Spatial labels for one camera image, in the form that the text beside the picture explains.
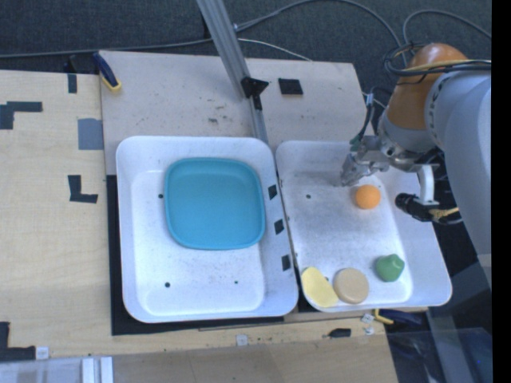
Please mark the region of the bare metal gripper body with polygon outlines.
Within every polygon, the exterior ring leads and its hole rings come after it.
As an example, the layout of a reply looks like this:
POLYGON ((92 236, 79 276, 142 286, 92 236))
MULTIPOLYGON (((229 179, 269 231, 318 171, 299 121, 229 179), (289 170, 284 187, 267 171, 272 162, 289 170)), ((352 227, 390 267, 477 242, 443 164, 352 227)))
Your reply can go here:
POLYGON ((386 172, 390 167, 403 172, 416 172, 421 155, 404 149, 388 136, 364 136, 351 147, 351 171, 357 173, 386 172))

